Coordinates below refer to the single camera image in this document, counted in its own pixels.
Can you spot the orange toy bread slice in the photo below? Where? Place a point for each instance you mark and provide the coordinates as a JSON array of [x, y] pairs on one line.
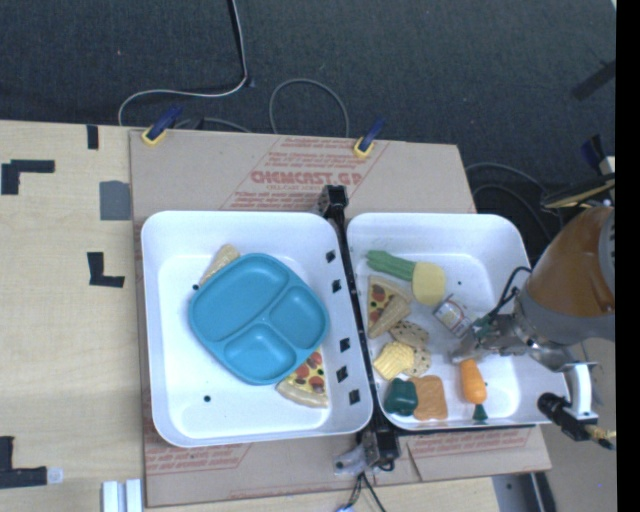
[[431, 400]]

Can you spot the black cylinder on white bracket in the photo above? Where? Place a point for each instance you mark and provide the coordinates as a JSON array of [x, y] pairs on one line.
[[580, 390]]

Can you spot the toy pizza slice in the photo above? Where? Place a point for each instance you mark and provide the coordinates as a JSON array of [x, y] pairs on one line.
[[307, 387], [379, 296]]

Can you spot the yellow toy corn piece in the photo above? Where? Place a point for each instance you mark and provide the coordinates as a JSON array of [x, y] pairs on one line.
[[392, 360]]

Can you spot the brown cardboard board, red print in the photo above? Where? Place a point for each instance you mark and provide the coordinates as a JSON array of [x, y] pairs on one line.
[[210, 170]]

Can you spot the tan chocolate chip biscuit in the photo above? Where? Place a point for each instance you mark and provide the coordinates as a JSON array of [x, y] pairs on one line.
[[421, 362], [410, 334]]

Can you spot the orange toy carrot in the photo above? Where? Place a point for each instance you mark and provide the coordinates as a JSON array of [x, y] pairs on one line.
[[472, 382]]

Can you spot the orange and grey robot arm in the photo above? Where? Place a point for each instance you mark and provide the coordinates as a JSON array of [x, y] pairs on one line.
[[570, 270]]

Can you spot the tan toy waffle cone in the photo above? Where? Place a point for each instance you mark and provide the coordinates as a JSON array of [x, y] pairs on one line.
[[222, 260], [392, 316]]

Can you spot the white plastic tray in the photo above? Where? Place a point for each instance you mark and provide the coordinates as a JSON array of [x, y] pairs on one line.
[[480, 240], [180, 400]]

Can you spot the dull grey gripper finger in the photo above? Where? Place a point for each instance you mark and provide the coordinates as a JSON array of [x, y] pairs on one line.
[[472, 342], [461, 356]]

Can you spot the green and yellow toy vegetable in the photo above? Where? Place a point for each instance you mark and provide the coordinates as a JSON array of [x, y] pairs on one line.
[[425, 282]]

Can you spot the blue divided plate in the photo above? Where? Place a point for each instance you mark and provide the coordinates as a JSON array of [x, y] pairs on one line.
[[250, 310]]

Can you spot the green toy pepper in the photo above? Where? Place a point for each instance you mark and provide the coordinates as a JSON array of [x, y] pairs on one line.
[[400, 396]]

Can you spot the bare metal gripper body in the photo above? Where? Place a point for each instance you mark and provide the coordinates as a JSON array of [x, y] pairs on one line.
[[510, 339]]

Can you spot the small can with yellow label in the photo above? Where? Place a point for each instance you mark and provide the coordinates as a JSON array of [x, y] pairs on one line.
[[452, 316]]

